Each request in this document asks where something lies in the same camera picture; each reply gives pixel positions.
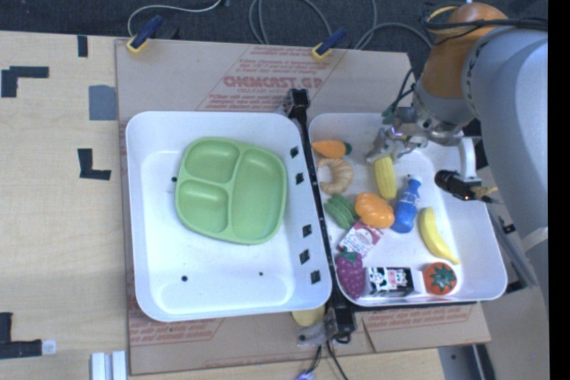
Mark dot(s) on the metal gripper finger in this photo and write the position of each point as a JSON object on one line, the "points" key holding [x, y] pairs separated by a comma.
{"points": [[409, 145], [382, 149]]}

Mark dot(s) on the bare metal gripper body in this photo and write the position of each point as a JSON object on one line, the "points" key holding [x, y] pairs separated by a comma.
{"points": [[423, 126]]}

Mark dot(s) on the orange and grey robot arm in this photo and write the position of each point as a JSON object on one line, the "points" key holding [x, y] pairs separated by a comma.
{"points": [[503, 93]]}

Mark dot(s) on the yellow corn cob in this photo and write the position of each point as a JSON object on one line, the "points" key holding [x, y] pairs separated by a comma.
{"points": [[385, 178]]}

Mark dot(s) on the brown croissant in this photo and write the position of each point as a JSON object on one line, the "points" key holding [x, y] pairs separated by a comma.
{"points": [[342, 178]]}

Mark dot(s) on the orange carrot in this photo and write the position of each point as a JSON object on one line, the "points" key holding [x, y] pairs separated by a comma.
{"points": [[329, 148]]}

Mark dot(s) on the orange bell pepper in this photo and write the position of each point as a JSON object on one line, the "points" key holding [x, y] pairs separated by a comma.
{"points": [[375, 211]]}

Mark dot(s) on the blue bottle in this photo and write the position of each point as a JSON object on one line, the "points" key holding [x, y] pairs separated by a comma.
{"points": [[406, 209]]}

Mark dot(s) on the green pea pods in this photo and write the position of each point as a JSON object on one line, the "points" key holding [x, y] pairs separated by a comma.
{"points": [[340, 211]]}

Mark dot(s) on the thin black rod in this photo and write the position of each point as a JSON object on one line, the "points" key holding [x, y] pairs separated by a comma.
{"points": [[317, 196]]}

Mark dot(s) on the yellow banana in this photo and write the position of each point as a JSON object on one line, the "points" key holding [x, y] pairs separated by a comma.
{"points": [[432, 233]]}

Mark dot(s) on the pink and white packet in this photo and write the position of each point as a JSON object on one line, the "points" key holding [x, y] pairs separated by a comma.
{"points": [[360, 238]]}

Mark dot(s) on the white plastic tray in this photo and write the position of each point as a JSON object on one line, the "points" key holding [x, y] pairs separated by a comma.
{"points": [[472, 244], [214, 276]]}

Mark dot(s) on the purple grapes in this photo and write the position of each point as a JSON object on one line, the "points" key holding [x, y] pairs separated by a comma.
{"points": [[351, 276]]}

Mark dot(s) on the cow print carton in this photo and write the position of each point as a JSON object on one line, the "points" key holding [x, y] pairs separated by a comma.
{"points": [[389, 280]]}

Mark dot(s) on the red tomato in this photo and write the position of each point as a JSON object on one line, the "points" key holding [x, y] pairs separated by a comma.
{"points": [[440, 278]]}

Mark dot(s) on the green divided plate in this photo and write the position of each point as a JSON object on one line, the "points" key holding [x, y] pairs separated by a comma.
{"points": [[249, 191]]}

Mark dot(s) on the brown cardboard board red print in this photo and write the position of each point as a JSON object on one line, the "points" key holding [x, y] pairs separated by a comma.
{"points": [[178, 75]]}

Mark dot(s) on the black cylinder on white bracket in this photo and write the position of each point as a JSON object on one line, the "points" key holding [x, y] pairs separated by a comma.
{"points": [[452, 182]]}

